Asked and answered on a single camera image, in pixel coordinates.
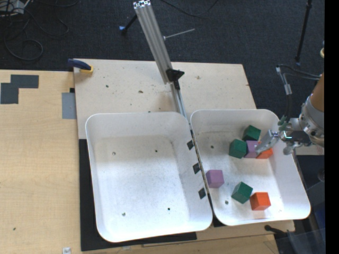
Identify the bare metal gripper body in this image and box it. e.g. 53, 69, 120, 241
280, 117, 325, 146

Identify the orange cube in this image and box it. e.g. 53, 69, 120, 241
256, 147, 274, 160
249, 192, 272, 212

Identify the green cube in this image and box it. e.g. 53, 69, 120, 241
228, 139, 248, 159
242, 124, 262, 142
230, 181, 254, 205

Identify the purple cube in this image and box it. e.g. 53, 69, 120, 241
244, 140, 261, 159
205, 169, 225, 189

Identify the white plastic tray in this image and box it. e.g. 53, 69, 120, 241
190, 108, 311, 226
85, 112, 213, 243

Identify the pale wooden board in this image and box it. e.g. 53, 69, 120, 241
73, 59, 296, 248

